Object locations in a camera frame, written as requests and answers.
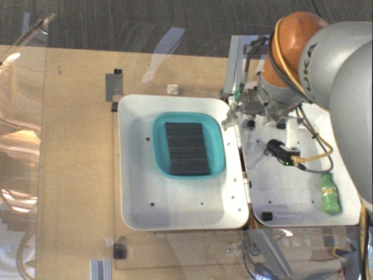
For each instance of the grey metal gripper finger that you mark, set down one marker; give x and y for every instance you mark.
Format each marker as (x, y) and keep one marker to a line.
(234, 103)
(230, 118)

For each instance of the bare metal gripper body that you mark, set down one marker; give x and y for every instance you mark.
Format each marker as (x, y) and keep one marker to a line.
(262, 106)

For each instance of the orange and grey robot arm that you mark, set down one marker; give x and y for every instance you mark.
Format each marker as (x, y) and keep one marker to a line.
(344, 77)

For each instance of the clear bottle with black cap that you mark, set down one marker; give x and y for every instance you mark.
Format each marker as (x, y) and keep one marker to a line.
(251, 136)
(279, 215)

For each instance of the teal plastic bowl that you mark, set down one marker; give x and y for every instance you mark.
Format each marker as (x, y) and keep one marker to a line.
(217, 144)

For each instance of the black ribbed rectangular block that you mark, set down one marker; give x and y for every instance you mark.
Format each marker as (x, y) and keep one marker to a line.
(188, 149)

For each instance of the thin black and white rod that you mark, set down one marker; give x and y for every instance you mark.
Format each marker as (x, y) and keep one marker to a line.
(244, 176)

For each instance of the white plastic tray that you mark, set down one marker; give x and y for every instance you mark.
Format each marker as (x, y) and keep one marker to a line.
(291, 191)
(180, 203)

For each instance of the green plastic bottle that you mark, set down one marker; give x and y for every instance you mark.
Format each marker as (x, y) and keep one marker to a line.
(330, 198)

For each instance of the black cylinder on white bracket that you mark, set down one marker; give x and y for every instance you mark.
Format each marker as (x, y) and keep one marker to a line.
(281, 152)

